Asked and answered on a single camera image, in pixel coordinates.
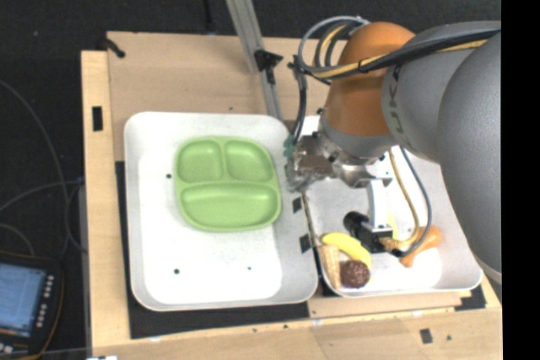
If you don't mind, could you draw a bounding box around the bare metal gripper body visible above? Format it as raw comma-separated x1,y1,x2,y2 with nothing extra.
288,133,394,194

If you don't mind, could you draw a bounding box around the white plastic tray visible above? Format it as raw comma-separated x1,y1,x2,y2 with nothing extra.
294,115,484,298
123,110,320,312

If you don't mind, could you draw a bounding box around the yellow banana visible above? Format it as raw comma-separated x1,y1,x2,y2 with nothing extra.
321,232,373,269

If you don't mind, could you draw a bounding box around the green divided plate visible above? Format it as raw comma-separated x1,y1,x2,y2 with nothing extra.
173,136,283,233

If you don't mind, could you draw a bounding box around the tan waffle cone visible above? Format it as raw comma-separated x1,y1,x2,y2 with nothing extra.
316,244,342,290

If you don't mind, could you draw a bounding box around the brown round biscuit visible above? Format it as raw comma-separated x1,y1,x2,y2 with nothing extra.
339,260,371,289

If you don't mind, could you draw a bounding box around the orange chicken drumstick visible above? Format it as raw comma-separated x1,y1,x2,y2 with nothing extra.
398,224,444,269

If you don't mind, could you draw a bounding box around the pale wood board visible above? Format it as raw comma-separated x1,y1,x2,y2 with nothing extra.
105,30,486,320

